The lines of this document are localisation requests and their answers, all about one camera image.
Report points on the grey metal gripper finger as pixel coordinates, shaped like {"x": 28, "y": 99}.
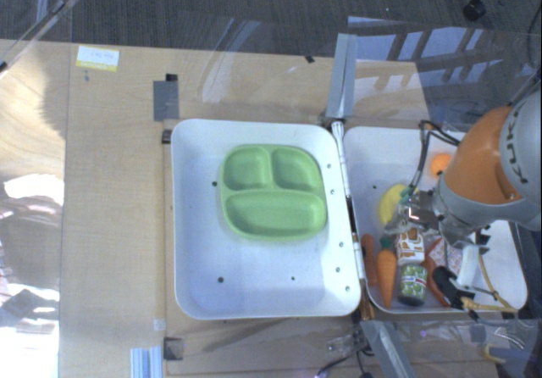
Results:
{"x": 396, "y": 227}
{"x": 428, "y": 231}

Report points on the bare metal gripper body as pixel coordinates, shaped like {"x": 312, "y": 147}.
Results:
{"x": 423, "y": 204}

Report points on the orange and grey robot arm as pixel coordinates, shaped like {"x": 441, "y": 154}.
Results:
{"x": 478, "y": 168}

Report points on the white and orange carton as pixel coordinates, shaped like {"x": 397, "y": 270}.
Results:
{"x": 410, "y": 247}

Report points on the orange packet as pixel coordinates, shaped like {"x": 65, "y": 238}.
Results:
{"x": 436, "y": 255}

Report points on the yellow banana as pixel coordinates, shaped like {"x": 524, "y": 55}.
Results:
{"x": 389, "y": 202}

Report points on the orange sausage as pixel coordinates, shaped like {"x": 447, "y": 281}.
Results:
{"x": 369, "y": 257}

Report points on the orange ball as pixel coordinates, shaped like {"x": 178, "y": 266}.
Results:
{"x": 439, "y": 163}

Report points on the orange carrot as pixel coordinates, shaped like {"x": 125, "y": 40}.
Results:
{"x": 386, "y": 274}

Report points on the green can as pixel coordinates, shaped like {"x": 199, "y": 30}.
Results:
{"x": 412, "y": 285}

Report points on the white plastic tray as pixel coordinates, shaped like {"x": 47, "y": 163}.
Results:
{"x": 368, "y": 156}
{"x": 199, "y": 240}

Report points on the green divided plate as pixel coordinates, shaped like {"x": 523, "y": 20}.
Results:
{"x": 271, "y": 211}

